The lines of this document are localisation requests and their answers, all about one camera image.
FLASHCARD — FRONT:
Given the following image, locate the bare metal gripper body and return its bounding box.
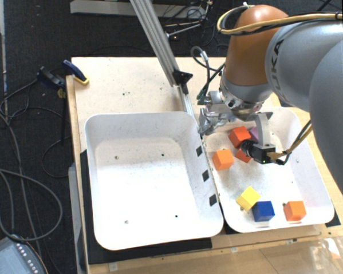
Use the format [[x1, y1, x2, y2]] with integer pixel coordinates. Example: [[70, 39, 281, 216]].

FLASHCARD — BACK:
[[200, 88, 263, 123]]

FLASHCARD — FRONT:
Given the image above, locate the red-orange cube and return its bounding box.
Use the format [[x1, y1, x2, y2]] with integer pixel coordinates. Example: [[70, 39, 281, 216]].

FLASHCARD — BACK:
[[228, 125, 253, 149]]

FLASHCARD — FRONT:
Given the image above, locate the orange cube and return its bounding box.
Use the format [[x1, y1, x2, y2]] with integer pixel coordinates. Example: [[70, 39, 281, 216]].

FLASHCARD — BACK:
[[211, 148, 235, 172], [282, 200, 307, 223]]

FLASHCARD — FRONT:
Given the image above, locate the red cube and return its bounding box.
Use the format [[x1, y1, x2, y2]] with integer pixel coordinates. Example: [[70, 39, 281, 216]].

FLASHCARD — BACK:
[[234, 148, 253, 165]]

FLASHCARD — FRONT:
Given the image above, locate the white plastic tray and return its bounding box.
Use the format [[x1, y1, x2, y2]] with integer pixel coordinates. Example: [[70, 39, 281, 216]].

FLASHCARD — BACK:
[[83, 108, 226, 252], [199, 103, 336, 236]]

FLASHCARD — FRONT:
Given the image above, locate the yellow cube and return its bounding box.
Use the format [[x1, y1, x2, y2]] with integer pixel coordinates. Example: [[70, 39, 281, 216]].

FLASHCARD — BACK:
[[234, 185, 262, 213]]

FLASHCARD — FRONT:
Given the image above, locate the pale wood board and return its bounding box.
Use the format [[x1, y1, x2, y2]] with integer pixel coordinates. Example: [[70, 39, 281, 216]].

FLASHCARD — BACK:
[[65, 42, 343, 274]]

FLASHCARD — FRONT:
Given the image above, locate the blue cube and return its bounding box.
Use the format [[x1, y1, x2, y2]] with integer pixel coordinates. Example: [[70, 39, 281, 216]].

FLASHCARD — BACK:
[[251, 200, 276, 223]]

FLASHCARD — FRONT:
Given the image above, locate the black cylinder on white bracket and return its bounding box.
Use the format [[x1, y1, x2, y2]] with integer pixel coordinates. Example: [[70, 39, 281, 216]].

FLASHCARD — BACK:
[[238, 112, 278, 166]]

